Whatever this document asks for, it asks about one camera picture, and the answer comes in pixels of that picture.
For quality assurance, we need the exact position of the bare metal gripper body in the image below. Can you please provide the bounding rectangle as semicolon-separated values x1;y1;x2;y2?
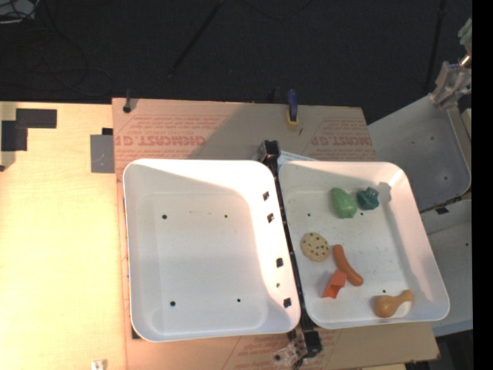
456;51;473;77

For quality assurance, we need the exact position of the white plastic tray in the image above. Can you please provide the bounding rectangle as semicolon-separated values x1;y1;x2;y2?
122;158;302;342
367;93;472;212
419;199;474;338
277;160;451;330

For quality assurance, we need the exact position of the dark green toy broccoli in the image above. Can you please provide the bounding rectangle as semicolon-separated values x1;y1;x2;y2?
356;186;381;210

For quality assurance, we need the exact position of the light green toy vegetable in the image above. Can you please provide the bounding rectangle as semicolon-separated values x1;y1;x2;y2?
330;187;358;220

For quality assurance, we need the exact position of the orange toy sausage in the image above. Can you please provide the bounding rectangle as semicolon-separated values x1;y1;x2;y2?
332;244;364;288

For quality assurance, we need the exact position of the tan chocolate chip biscuit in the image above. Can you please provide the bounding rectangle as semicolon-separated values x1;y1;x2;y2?
300;232;330;264

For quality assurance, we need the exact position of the brown cardboard board red print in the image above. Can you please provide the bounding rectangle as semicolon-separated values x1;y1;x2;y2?
111;97;441;370

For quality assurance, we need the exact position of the thin black and white rod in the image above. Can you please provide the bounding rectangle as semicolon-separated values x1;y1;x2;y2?
267;154;312;341

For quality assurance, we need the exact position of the tan toy chicken drumstick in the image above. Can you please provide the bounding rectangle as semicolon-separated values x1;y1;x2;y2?
373;289;414;318

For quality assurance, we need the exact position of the orange toy carton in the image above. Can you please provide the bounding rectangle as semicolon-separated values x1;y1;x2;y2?
321;269;347;299

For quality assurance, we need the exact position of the black block with thin wires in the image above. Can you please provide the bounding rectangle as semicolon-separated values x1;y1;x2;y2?
257;140;280;163
298;329;324;360

